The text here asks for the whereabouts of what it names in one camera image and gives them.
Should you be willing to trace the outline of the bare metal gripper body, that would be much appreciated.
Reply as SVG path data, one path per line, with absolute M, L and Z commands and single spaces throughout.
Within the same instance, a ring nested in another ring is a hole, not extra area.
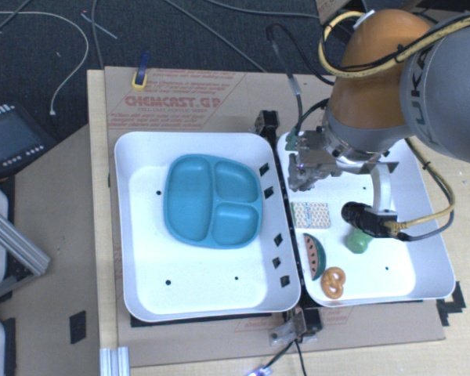
M 343 172 L 361 174 L 381 157 L 380 153 L 358 150 L 325 129 L 303 132 L 296 150 L 296 179 L 325 179 Z

